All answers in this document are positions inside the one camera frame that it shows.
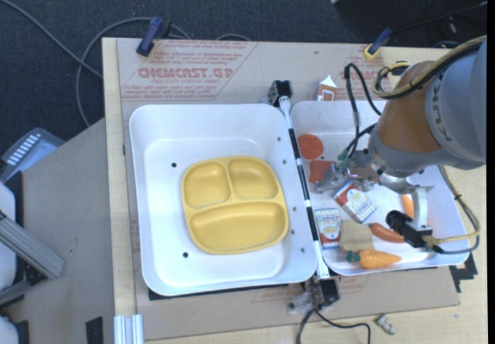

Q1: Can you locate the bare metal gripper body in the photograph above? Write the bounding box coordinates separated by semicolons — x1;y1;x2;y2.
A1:
338;149;383;192

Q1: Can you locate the red toy food piece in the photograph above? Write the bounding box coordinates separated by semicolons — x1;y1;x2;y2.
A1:
308;159;336;186

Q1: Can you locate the thin black and white rod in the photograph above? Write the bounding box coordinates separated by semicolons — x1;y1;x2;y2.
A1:
278;96;325;278

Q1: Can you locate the red and white carton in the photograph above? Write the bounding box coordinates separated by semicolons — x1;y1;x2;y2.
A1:
331;179;377;225

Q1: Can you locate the red round slice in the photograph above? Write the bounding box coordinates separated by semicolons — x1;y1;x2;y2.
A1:
296;134;325;161

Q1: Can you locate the small white and red packet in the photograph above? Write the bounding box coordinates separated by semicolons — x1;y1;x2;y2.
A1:
313;208;343;250

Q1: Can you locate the small orange oblong toy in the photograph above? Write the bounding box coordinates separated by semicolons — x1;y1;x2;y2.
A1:
401;193;416;220

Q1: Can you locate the white plastic tray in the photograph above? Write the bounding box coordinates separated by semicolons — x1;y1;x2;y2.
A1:
289;99;473;277
128;103;319;297

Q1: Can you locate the beige bread slice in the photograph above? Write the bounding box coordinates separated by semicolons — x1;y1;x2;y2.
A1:
339;218;374;254

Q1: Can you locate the orange sausage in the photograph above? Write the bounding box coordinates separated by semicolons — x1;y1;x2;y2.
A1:
367;222;407;244

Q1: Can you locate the orange and white carton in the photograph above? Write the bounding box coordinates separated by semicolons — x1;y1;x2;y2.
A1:
312;74;338;102

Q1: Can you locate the orange carrot with green top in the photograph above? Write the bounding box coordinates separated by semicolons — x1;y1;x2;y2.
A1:
346;248;403;270

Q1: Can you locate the yellow divided plate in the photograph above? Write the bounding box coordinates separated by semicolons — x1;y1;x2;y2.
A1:
180;155;291;256

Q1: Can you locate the brown cardboard board red print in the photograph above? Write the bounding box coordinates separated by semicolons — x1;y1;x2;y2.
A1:
115;39;462;342

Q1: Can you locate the black cylinder on white bracket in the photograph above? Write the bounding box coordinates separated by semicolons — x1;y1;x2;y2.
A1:
385;175;435;249

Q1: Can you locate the black block with thin wires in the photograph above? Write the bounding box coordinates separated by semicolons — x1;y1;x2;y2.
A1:
267;80;294;107
305;276;342;309

